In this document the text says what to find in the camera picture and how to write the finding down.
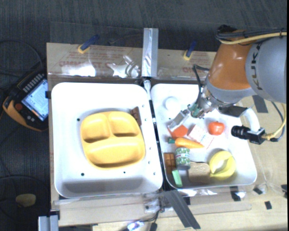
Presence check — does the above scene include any brown bread slice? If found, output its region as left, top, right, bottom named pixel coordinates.
left=187, top=162, right=211, bottom=184

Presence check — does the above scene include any red tomato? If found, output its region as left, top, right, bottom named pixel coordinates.
left=208, top=121, right=225, bottom=136

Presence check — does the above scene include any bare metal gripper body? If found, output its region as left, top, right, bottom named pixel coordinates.
left=188, top=94, right=220, bottom=119

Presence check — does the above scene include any yellow oval object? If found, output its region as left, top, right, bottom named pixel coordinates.
left=15, top=193, right=37, bottom=208

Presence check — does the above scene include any yellow divided plate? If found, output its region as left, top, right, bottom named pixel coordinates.
left=80, top=111, right=146, bottom=170

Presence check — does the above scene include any white printed carton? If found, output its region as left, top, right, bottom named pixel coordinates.
left=187, top=124, right=215, bottom=150

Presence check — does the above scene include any brown cardboard board red print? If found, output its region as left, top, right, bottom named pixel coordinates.
left=46, top=42, right=268, bottom=227

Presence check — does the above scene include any white plastic tray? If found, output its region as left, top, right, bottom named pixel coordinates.
left=51, top=82, right=164, bottom=199
left=150, top=83, right=258, bottom=190

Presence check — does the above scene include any orange cube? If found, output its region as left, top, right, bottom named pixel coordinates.
left=168, top=125, right=189, bottom=140

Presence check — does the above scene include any brown waffle biscuit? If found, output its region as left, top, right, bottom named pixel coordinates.
left=163, top=152, right=176, bottom=175

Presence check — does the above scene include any green patterned can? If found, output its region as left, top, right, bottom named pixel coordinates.
left=174, top=147, right=191, bottom=171

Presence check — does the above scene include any orange carrot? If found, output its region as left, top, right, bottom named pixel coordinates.
left=168, top=137, right=205, bottom=149

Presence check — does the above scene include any yellow banana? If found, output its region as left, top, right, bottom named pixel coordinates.
left=209, top=150, right=236, bottom=180

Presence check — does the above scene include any green block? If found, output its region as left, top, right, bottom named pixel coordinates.
left=171, top=169, right=184, bottom=188

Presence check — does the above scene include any black cylinder on white bracket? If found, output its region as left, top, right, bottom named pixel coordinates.
left=231, top=107, right=266, bottom=145

